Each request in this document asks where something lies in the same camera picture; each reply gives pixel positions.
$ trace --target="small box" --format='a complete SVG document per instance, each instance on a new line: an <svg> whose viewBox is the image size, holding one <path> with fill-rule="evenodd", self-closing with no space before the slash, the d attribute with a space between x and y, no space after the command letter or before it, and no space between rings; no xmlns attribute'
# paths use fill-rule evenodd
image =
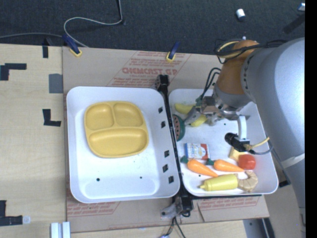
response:
<svg viewBox="0 0 317 238"><path fill-rule="evenodd" d="M210 158L207 144L186 143L185 154L189 159L207 160Z"/></svg>

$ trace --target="white cable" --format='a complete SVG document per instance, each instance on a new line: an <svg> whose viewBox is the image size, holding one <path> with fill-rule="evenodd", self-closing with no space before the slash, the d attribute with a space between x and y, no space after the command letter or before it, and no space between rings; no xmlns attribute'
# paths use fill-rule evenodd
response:
<svg viewBox="0 0 317 238"><path fill-rule="evenodd" d="M58 34L35 32L35 33L21 33L21 34L3 35L3 36L0 36L0 39L17 37L17 36L26 36L26 35L48 35L48 36L54 36L54 37L61 38L61 35L58 35Z"/></svg>
<svg viewBox="0 0 317 238"><path fill-rule="evenodd" d="M84 18L84 17L73 17L73 18L70 18L68 20L65 21L64 23L64 31L65 33L71 38L74 40L74 42L76 42L77 44L83 46L83 47L86 47L88 48L88 46L86 46L85 44L81 43L80 41L76 40L74 37L72 37L66 30L66 25L69 21L71 20L75 20L75 19L82 19L82 20L86 20L86 21L90 21L90 22L93 22L93 23L97 23L97 24L100 24L100 25L106 25L106 26L113 26L113 25L117 25L117 24L120 24L123 19L122 19L122 12L121 12L121 0L118 0L118 6L119 6L119 13L120 13L120 19L119 21L115 22L115 23L104 23L104 22L100 22L100 21L97 21L97 20L93 20L93 19L89 19L89 18Z"/></svg>

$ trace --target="red tomato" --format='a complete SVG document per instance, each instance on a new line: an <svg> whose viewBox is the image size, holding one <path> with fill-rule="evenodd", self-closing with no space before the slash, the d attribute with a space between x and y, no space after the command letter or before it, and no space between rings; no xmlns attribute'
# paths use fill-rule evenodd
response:
<svg viewBox="0 0 317 238"><path fill-rule="evenodd" d="M252 170L256 167L256 159L251 154L242 154L239 156L238 166L244 170Z"/></svg>

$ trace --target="blue clamp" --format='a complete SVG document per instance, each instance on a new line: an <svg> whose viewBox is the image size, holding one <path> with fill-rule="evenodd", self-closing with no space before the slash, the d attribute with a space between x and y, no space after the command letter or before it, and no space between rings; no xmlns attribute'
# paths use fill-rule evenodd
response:
<svg viewBox="0 0 317 238"><path fill-rule="evenodd" d="M70 47L70 51L76 56L80 57L82 55L82 51L77 47L76 43L72 38L70 38L67 34L63 34L62 36L63 40L66 42L66 44Z"/></svg>
<svg viewBox="0 0 317 238"><path fill-rule="evenodd" d="M175 44L172 47L172 49L170 50L170 52L167 53L166 60L168 62L172 62L175 60L175 53L176 53L176 50L178 49L179 44L180 44L180 42L175 42Z"/></svg>

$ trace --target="toy carrot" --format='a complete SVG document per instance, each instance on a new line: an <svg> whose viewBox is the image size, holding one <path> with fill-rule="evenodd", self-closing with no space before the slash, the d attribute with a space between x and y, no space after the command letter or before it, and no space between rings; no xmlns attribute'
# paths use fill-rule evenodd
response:
<svg viewBox="0 0 317 238"><path fill-rule="evenodd" d="M214 169L218 171L225 171L225 172L244 172L241 167L234 165L230 162L224 160L216 160L212 161L211 159L207 160L207 165L212 165Z"/></svg>
<svg viewBox="0 0 317 238"><path fill-rule="evenodd" d="M210 176L210 177L217 177L218 174L212 171L210 168L208 168L203 163L200 163L199 161L195 159L188 160L186 156L183 156L180 160L182 163L187 163L187 167L190 171L193 171L195 173Z"/></svg>

